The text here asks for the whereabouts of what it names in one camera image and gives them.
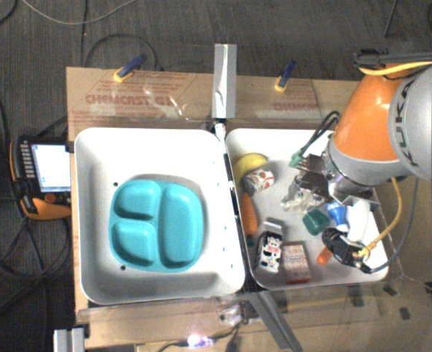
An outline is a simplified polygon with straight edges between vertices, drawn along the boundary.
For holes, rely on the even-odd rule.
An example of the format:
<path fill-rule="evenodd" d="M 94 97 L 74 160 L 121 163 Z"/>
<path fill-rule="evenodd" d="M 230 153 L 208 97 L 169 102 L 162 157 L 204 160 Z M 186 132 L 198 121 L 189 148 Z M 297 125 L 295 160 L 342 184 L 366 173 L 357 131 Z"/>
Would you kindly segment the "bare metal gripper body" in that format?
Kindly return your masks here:
<path fill-rule="evenodd" d="M 342 197 L 338 186 L 343 180 L 343 174 L 328 153 L 309 154 L 299 161 L 297 169 L 299 173 L 296 176 L 296 184 L 300 188 L 307 189 L 324 199 Z"/>

